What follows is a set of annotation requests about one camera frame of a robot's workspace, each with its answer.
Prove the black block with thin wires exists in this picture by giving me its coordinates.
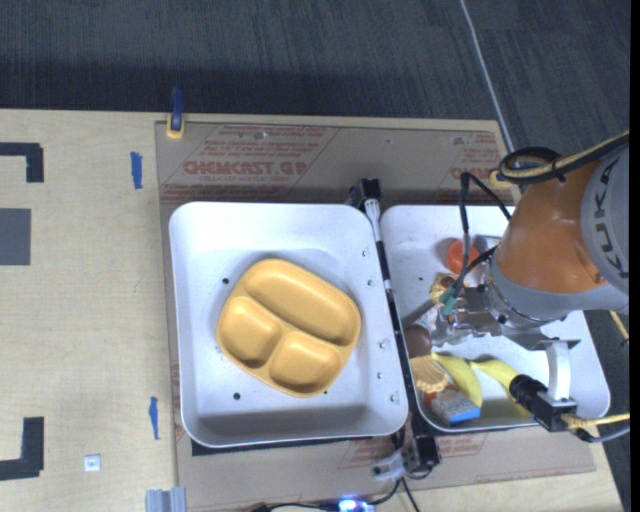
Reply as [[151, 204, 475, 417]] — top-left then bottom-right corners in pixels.
[[347, 178, 383, 207], [399, 430, 442, 475]]

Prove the thin black and white rod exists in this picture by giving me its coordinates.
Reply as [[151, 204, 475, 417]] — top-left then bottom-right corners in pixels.
[[363, 197, 427, 441]]

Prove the brown sausage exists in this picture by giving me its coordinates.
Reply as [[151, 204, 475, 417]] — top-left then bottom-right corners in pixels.
[[403, 323, 433, 359]]

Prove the orange round toy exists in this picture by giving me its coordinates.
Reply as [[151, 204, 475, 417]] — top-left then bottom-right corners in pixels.
[[445, 238, 482, 274]]

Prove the white plastic tray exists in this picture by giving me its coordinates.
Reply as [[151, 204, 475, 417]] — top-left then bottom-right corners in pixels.
[[379, 203, 612, 434], [168, 200, 410, 449]]

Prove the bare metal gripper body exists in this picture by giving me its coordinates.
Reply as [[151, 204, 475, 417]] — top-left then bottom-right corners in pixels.
[[431, 285, 567, 350]]

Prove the yellow banana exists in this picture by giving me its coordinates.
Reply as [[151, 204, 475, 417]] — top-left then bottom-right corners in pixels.
[[431, 351, 484, 408], [468, 357, 532, 419]]

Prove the yellow knobbly toy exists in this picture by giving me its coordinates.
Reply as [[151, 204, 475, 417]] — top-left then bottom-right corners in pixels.
[[431, 273, 460, 304]]

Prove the brown cardboard board, red print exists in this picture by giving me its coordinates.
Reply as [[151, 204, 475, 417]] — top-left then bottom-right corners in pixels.
[[153, 119, 597, 496]]

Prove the blue and orange block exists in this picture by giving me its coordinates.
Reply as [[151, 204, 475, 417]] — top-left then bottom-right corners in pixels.
[[429, 389, 483, 428]]

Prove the yellow divided plate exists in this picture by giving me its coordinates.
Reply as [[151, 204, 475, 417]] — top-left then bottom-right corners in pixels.
[[215, 257, 363, 399]]

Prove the black cylinder on white bracket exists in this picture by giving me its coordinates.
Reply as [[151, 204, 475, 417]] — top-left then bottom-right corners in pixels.
[[508, 338, 581, 433]]

